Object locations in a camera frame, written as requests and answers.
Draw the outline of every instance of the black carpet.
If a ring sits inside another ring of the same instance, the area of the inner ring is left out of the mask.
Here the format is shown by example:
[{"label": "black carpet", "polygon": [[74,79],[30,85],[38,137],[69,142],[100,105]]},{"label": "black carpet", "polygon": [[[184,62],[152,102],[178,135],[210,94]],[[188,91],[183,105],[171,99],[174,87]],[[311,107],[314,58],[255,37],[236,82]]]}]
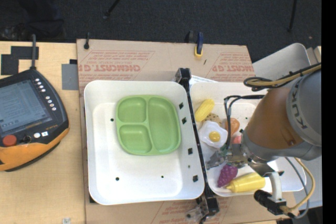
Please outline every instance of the black carpet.
[{"label": "black carpet", "polygon": [[[293,43],[321,45],[322,0],[298,0],[288,31],[293,0],[57,0],[66,21],[67,40],[77,38],[247,45],[252,62]],[[16,0],[1,0],[1,25],[22,21]]]}]

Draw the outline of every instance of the red emergency stop button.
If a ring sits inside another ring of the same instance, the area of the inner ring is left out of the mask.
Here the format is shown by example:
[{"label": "red emergency stop button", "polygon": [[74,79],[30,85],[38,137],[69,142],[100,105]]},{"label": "red emergency stop button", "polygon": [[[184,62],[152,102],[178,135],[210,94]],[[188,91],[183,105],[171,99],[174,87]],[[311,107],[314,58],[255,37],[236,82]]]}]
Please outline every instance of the red emergency stop button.
[{"label": "red emergency stop button", "polygon": [[9,134],[2,139],[5,146],[15,146],[16,141],[16,136],[14,134]]}]

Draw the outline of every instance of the yellow cable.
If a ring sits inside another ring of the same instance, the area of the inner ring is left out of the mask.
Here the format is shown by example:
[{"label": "yellow cable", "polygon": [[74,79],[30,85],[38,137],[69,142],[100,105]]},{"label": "yellow cable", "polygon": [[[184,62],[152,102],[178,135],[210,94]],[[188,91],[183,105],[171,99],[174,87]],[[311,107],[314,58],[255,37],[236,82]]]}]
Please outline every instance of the yellow cable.
[{"label": "yellow cable", "polygon": [[294,207],[280,206],[280,209],[285,213],[285,215],[287,215],[290,212],[293,212],[294,210],[297,210],[301,205],[306,203],[307,200],[311,197],[311,195],[313,194],[313,192],[315,190],[315,179],[314,179],[312,173],[308,170],[308,168],[302,163],[302,161],[300,159],[295,158],[295,160],[302,166],[302,168],[310,176],[310,178],[311,178],[311,189],[310,189],[310,192],[307,194],[307,196],[301,202],[299,202],[297,205],[295,205]]},{"label": "yellow cable", "polygon": [[290,77],[287,77],[287,78],[284,78],[284,79],[278,79],[278,80],[275,80],[275,81],[261,81],[260,79],[250,79],[248,81],[246,81],[246,84],[250,85],[250,86],[276,86],[276,85],[279,85],[279,84],[283,84],[285,82],[289,82],[291,80],[294,80],[302,75],[305,75],[305,74],[308,74],[308,73],[311,73],[311,72],[315,72],[317,70],[321,69],[321,65],[318,65],[318,66],[315,66],[313,68],[310,68],[308,70],[305,70],[301,73],[298,73],[298,74],[294,74],[293,76],[290,76]]}]

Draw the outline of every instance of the purple toy grapes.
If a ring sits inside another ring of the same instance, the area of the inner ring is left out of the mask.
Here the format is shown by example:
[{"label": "purple toy grapes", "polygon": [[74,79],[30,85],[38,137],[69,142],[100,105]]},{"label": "purple toy grapes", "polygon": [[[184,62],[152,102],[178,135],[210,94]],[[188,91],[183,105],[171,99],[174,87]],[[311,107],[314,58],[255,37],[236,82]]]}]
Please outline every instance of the purple toy grapes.
[{"label": "purple toy grapes", "polygon": [[221,174],[219,175],[217,185],[218,187],[223,187],[227,185],[232,179],[234,179],[238,174],[238,168],[236,166],[224,165]]}]

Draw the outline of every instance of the white tray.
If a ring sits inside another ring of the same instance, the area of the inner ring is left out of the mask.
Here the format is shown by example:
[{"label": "white tray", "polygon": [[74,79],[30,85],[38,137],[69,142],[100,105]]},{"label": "white tray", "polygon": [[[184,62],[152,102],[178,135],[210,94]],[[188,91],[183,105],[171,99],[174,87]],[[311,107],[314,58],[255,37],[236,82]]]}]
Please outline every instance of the white tray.
[{"label": "white tray", "polygon": [[[161,95],[175,105],[181,127],[181,144],[177,150],[165,155],[139,156],[122,149],[116,121],[111,119],[116,118],[120,99],[137,94]],[[89,192],[97,203],[195,199],[203,193],[201,162],[186,91],[181,85],[168,81],[97,80],[87,84],[84,100]]]},{"label": "white tray", "polygon": [[[225,108],[224,108],[224,98],[229,95],[250,95],[250,94],[266,94],[266,90],[252,92],[249,87],[244,86],[243,83],[238,82],[197,82],[191,86],[190,95],[193,104],[193,110],[196,111],[197,108],[205,99],[213,99],[215,101],[215,107],[212,110],[213,113],[217,114],[220,119],[226,119]],[[236,118],[240,122],[240,128],[244,129],[252,116],[258,102],[260,100],[238,100],[232,106],[231,117]],[[201,141],[201,148],[203,152],[204,162],[207,162],[212,154],[216,151],[215,148],[212,148]],[[290,158],[294,163],[295,167],[298,169],[302,179],[306,182],[306,175],[303,168],[295,161],[294,158]],[[288,163],[288,161],[281,157],[275,161],[269,162],[269,165],[275,170],[285,171],[284,174],[280,177],[282,191],[299,191],[303,189],[302,183],[296,174],[295,170]],[[207,178],[209,187],[211,190],[218,194],[219,196],[229,197],[229,196],[238,196],[238,195],[247,195],[253,194],[252,192],[243,192],[243,193],[233,193],[224,187],[217,187],[217,180],[220,174],[220,171],[224,165],[211,168],[207,170]],[[247,174],[254,172],[249,166],[245,166],[238,170],[238,175]],[[272,192],[271,182],[269,178],[266,178],[266,185],[263,190],[267,192]]]}]

